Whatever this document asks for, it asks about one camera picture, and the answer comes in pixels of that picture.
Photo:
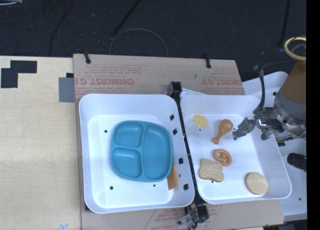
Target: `blue divided plate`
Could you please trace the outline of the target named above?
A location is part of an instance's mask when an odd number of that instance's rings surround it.
[[[120,122],[111,139],[111,165],[122,178],[158,182],[172,167],[169,132],[161,125],[138,120]]]

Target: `black fabric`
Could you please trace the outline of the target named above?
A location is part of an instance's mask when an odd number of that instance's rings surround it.
[[[84,49],[88,54],[171,58],[202,59],[206,54],[235,60],[246,81],[258,77],[255,64],[292,60],[264,70],[289,74],[295,60],[282,45],[306,35],[307,0],[137,1],[23,0],[2,5],[0,55],[72,57]]]

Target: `wooden donut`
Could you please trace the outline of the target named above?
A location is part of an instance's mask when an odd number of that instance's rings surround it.
[[[213,157],[222,163],[223,166],[230,166],[232,163],[231,155],[224,149],[216,149],[213,152]]]

